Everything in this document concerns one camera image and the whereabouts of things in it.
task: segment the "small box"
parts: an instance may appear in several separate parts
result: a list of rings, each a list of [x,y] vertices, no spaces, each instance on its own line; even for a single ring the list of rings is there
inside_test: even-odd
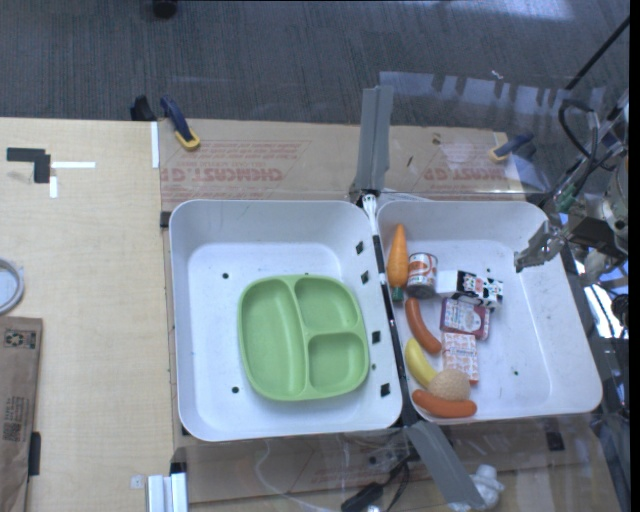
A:
[[[477,384],[478,350],[473,334],[445,332],[442,335],[442,367],[466,373],[471,384]]]
[[[504,284],[492,277],[483,277],[466,270],[445,270],[438,275],[437,292],[476,306],[494,310],[502,306]]]
[[[473,334],[478,340],[489,337],[491,311],[484,306],[474,306],[452,298],[442,301],[440,330],[458,334]]]

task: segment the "sausage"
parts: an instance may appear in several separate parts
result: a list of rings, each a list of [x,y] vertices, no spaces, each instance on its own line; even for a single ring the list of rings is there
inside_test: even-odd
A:
[[[420,302],[415,297],[410,297],[404,304],[407,314],[407,322],[411,333],[418,340],[420,345],[429,352],[429,354],[437,354],[442,350],[442,343],[436,338],[422,320],[420,314]]]
[[[466,418],[478,410],[473,400],[445,400],[423,389],[416,389],[411,398],[417,406],[440,418]]]

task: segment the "wooden surface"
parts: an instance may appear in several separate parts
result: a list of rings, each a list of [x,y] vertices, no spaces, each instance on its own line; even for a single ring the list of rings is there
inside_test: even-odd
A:
[[[10,314],[44,321],[29,511],[141,511],[135,475],[167,474],[171,398],[160,194],[149,124],[0,119],[6,147],[45,149],[59,197],[32,164],[0,159],[0,254],[24,269]],[[134,479],[133,487],[139,480]]]

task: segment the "white plastic tub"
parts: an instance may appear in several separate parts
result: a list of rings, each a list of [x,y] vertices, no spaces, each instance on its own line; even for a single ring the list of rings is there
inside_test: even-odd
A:
[[[582,413],[602,399],[602,384],[560,257],[516,273],[514,253],[528,245],[546,219],[525,202],[394,201],[378,212],[388,254],[395,226],[403,223],[409,253],[437,256],[438,270],[465,270],[504,282],[504,302],[491,315],[486,341],[478,341],[480,380],[471,398],[478,412],[441,424]],[[421,301],[431,332],[441,337],[441,299]],[[403,344],[411,337],[404,307],[394,315]],[[425,352],[435,369],[442,356]],[[419,385],[409,377],[409,388]]]
[[[192,435],[226,441],[336,433],[397,420],[402,397],[391,333],[370,226],[359,208],[343,201],[195,200],[174,210],[169,233],[178,408]],[[339,279],[353,292],[370,370],[340,396],[271,400],[245,374],[238,303],[258,279],[305,273]]]

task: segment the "tin can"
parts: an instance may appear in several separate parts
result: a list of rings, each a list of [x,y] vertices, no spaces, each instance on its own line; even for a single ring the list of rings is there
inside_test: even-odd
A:
[[[438,258],[426,252],[409,256],[409,278],[406,291],[410,297],[428,299],[436,294]]]

